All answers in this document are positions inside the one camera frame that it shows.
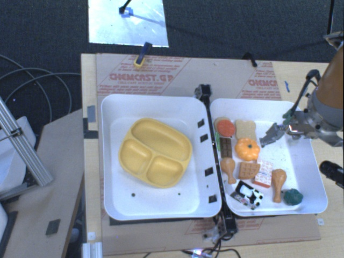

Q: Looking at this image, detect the black cylinder on white bracket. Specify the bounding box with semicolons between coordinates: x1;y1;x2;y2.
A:
319;160;344;190

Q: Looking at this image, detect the orange pumpkin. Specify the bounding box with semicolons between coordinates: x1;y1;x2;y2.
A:
234;137;261;162

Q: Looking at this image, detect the thin black rod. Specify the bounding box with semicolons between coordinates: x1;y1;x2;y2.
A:
203;95;231;221

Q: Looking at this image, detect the tan chicken drumstick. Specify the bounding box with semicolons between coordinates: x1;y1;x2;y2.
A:
220;157;238;185
270;168;288;204

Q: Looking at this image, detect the brown chocolate bar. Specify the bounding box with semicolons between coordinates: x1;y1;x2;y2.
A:
219;137;233;159

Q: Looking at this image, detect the brown waffle piece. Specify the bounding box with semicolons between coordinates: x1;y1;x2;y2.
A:
238;161;261;181

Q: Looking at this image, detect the orange and white carton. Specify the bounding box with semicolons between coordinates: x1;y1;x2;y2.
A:
252;159;275;189

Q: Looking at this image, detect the beige bread slice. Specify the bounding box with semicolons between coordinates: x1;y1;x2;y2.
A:
234;119;257;141

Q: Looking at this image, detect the green broccoli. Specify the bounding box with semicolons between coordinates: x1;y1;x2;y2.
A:
283;188;304;206

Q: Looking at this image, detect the yellow divided plate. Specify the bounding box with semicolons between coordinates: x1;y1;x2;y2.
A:
118;117;194;189

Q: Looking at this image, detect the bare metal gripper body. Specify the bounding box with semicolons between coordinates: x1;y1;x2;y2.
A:
285;110;344;147

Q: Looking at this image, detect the white plastic tray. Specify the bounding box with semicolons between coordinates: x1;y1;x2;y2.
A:
209;98;329;217
100;93;223;221

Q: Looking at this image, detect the black and white cow carton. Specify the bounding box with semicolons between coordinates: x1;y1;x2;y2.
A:
230;180;264;211

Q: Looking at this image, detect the brown cardboard board, red print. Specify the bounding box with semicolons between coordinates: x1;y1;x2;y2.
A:
95;53;322;256

